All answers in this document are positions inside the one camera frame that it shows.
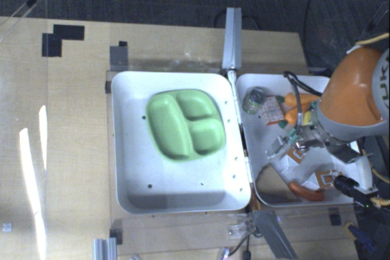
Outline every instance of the hot dog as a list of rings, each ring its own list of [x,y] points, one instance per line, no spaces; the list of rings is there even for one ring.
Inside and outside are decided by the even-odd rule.
[[[290,182],[288,187],[295,195],[301,196],[303,199],[310,200],[311,202],[321,202],[325,199],[323,192],[311,191],[296,182]]]

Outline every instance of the green divided plate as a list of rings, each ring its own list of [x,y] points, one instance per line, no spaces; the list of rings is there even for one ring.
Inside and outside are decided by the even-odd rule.
[[[154,95],[146,105],[146,120],[157,149],[170,160],[188,161],[211,155],[226,141],[215,103],[200,90]]]

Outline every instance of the cable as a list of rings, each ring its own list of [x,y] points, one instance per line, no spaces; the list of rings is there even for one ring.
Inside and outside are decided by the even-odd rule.
[[[303,124],[303,113],[302,113],[302,106],[300,104],[300,96],[298,92],[297,82],[294,79],[290,78],[289,72],[285,72],[284,76],[288,79],[292,88],[294,89],[294,95],[295,98],[297,99],[298,114],[297,114],[297,121],[295,123],[294,128],[296,130],[296,133],[300,133],[300,128]]]
[[[219,11],[215,16],[214,16],[214,19],[213,19],[213,28],[216,28],[217,27],[217,21],[218,19],[222,16],[222,15],[225,15],[226,14],[226,9],[224,10],[221,10]],[[260,30],[260,26],[259,24],[256,22],[256,19],[254,17],[252,17],[251,15],[245,15],[243,14],[242,15],[242,20],[244,19],[250,19],[253,23],[253,25],[255,26],[255,29],[256,30]]]
[[[285,72],[283,72],[283,75],[285,77],[289,77],[289,80],[291,79],[290,76],[293,77],[294,81],[297,83],[297,86],[299,88],[305,90],[306,92],[314,94],[315,96],[319,96],[319,97],[322,96],[321,92],[318,92],[318,91],[312,89],[312,87],[309,87],[308,85],[306,85],[306,83],[303,83],[301,80],[298,79],[298,77],[293,72],[285,71]]]
[[[249,251],[249,239],[250,236],[248,236],[248,239],[246,240],[246,250],[243,252],[243,260],[250,260],[252,255]]]
[[[254,234],[254,232],[256,232],[256,231],[257,231],[257,229],[254,229],[252,232],[246,234],[246,235],[243,237],[243,239],[241,239],[241,241],[238,243],[237,247],[235,247],[232,251],[229,252],[229,257],[230,257],[230,256],[233,256],[233,255],[237,252],[237,250],[239,250],[239,248],[243,245],[243,243],[245,243],[245,241],[246,241],[247,239],[249,239],[249,236],[252,235],[252,234]]]
[[[367,155],[367,152],[365,149],[361,149],[362,151],[362,154],[363,155]],[[382,176],[375,168],[374,166],[371,164],[370,160],[369,160],[369,164],[370,164],[370,167],[371,167],[371,171],[372,173],[379,179],[381,179],[383,182],[387,183],[387,184],[390,184],[390,180],[384,176]]]
[[[355,46],[357,46],[358,44],[363,46],[365,44],[376,43],[376,42],[384,40],[386,38],[389,38],[389,33],[383,33],[382,35],[379,35],[379,36],[376,36],[376,37],[373,37],[373,38],[370,38],[370,39],[357,41],[355,43]]]
[[[390,180],[382,176],[374,167],[371,167],[372,173],[379,179],[381,179],[383,182],[386,182],[387,184],[390,184]]]
[[[366,29],[363,30],[363,32],[360,34],[359,39],[356,41],[369,39],[369,38],[363,38],[363,36],[366,33],[372,32],[380,23],[380,21],[383,19],[385,15],[389,13],[389,6],[387,2],[382,2],[382,4],[379,6],[378,10],[375,12],[375,15],[373,16],[370,23],[367,25]]]
[[[383,199],[381,197],[371,197],[370,201],[377,206],[390,206],[390,199]]]
[[[308,49],[307,49],[306,29],[307,29],[307,19],[308,19],[308,12],[309,12],[309,8],[310,8],[310,3],[311,3],[311,0],[307,0],[306,7],[305,7],[305,14],[303,15],[302,46],[303,46],[303,49],[304,49],[304,52],[306,55],[312,55],[312,56],[318,58],[319,60],[321,60],[324,64],[328,65],[327,62],[324,61],[324,59],[322,57],[315,55],[315,54],[312,54],[312,53],[309,53]]]

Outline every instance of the black cable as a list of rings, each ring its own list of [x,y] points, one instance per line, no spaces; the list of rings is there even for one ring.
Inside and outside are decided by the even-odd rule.
[[[289,73],[290,72],[285,72],[284,76],[288,79],[288,81],[290,82],[292,88],[294,89],[294,95],[295,95],[295,98],[297,99],[298,113],[297,113],[297,122],[295,123],[294,127],[295,127],[295,130],[296,130],[296,133],[300,133],[300,128],[302,126],[302,119],[303,119],[303,117],[302,117],[302,106],[300,104],[300,97],[299,97],[297,82],[294,79],[290,78]]]
[[[308,12],[309,12],[309,8],[310,8],[310,3],[311,3],[311,0],[307,0],[306,7],[305,7],[305,14],[303,16],[303,26],[302,26],[302,46],[303,46],[303,51],[304,51],[304,53],[306,55],[311,55],[313,57],[316,57],[319,60],[321,60],[322,62],[324,62],[324,64],[328,65],[327,62],[325,62],[322,57],[308,52],[307,40],[306,40],[306,35],[307,35],[306,32],[307,32],[307,20],[308,20]]]
[[[232,251],[229,252],[229,257],[230,257],[230,256],[233,256],[233,255],[237,252],[237,250],[239,250],[239,248],[243,245],[243,243],[245,243],[245,241],[246,241],[247,239],[249,240],[249,236],[252,235],[252,234],[254,234],[256,231],[257,231],[257,229],[254,229],[252,232],[247,233],[247,234],[243,237],[243,239],[241,239],[241,241],[238,243],[238,245],[237,245]]]
[[[301,80],[298,79],[298,77],[293,73],[293,72],[290,72],[290,71],[285,71],[283,72],[283,75],[291,82],[291,80],[294,80],[297,84],[297,86],[303,90],[305,90],[306,92],[309,92],[311,94],[314,94],[315,96],[319,96],[321,97],[322,96],[322,93],[321,92],[318,92],[314,89],[312,89],[312,87],[308,86],[306,83],[302,82]]]
[[[246,240],[246,251],[249,251],[249,239],[250,239],[250,235],[248,236],[248,239]]]
[[[248,239],[249,236],[250,236],[250,234],[248,234],[247,236],[245,236],[245,237],[241,240],[241,242],[238,243],[237,247],[234,248],[232,251],[229,252],[229,257],[230,257],[230,256],[233,256],[233,255],[237,252],[237,250],[239,250],[239,248],[243,245],[243,243],[245,243],[245,241]]]
[[[216,28],[217,27],[217,22],[218,22],[218,19],[222,16],[222,15],[226,15],[226,9],[224,10],[221,10],[220,12],[218,12],[214,18],[213,18],[213,28]],[[246,15],[246,14],[243,14],[242,15],[242,20],[244,19],[249,19],[251,20],[252,24],[254,25],[255,29],[256,30],[260,30],[260,23],[258,21],[256,21],[256,19],[252,16],[252,15]]]
[[[250,260],[252,255],[250,254],[249,250],[246,250],[243,252],[243,260]]]

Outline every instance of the wooden surface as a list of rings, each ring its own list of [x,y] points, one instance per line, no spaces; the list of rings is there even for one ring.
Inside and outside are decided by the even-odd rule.
[[[109,24],[82,21],[48,21],[47,32],[52,32],[53,24],[70,24],[85,26],[84,41],[63,41],[62,58],[50,58],[46,68],[47,105],[48,105],[48,163],[46,177],[46,235],[47,259],[91,259],[93,255],[93,239],[108,236],[112,225],[110,218],[110,171],[108,158],[108,127],[105,94],[105,75],[109,69],[109,47],[118,45],[118,41],[127,41],[130,54],[130,68],[145,67],[150,64],[167,64],[170,70],[188,68],[186,64],[196,68],[205,68],[205,64],[218,66],[222,60],[223,30],[201,29],[191,27],[145,26],[134,24]],[[26,52],[40,53],[42,21],[28,19],[25,27],[16,30],[12,35],[18,40],[8,41],[5,57],[5,44],[0,43],[0,57],[10,59],[10,51],[18,49],[24,43]],[[246,60],[252,60],[249,69],[260,68],[264,72],[280,72],[281,67],[298,73],[305,72],[305,64],[299,37],[291,33],[275,32],[243,32],[243,54]],[[21,60],[9,61],[9,72],[20,68]],[[37,66],[31,61],[30,70]],[[25,85],[24,80],[34,82],[26,72],[10,75],[9,88]],[[30,114],[41,104],[34,104],[36,97],[33,88],[24,90],[24,101],[28,105],[20,105]],[[11,110],[11,105],[4,107],[3,114]],[[20,125],[15,126],[13,133],[18,133]],[[22,182],[20,162],[17,160],[19,150],[17,142],[9,147],[1,144],[2,155],[12,153],[12,160],[2,157],[0,167],[1,220],[14,224],[11,233],[1,233],[1,259],[38,259],[35,244],[34,220],[30,215],[25,187]],[[292,242],[300,259],[357,259],[353,242],[347,238],[342,227],[331,227],[327,211],[279,211],[281,226]],[[342,222],[356,221],[351,210],[342,210]],[[191,216],[178,218],[167,216],[167,223],[159,223],[156,236],[145,235],[145,224],[152,227],[153,217],[138,219],[133,223],[137,233],[137,249],[142,251],[142,260],[151,259],[204,259],[215,260],[219,241],[213,237],[223,238],[234,246],[237,240],[229,240],[227,230],[221,226],[221,214],[205,215],[210,237],[206,249],[195,244],[197,237],[188,233],[182,236],[171,236],[170,228],[180,222],[191,224]],[[159,244],[167,243],[167,249],[181,240],[188,250],[157,252]],[[273,259],[272,252],[264,239],[251,240],[252,259]],[[129,259],[131,250],[119,259]],[[237,253],[232,259],[240,259]]]

